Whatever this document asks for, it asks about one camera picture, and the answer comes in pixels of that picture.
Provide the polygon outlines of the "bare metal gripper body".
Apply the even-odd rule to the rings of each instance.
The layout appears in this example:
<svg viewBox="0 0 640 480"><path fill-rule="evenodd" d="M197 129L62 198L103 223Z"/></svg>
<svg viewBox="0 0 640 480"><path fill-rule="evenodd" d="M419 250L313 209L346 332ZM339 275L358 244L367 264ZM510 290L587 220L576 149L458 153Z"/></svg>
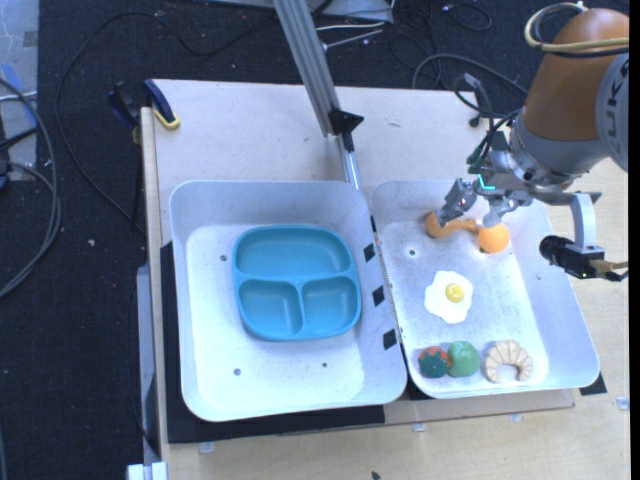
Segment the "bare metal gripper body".
<svg viewBox="0 0 640 480"><path fill-rule="evenodd" d="M477 176L476 188L489 200L514 200L525 206L525 200L536 199L555 204L575 177L555 172L526 152L491 150L471 164Z"/></svg>

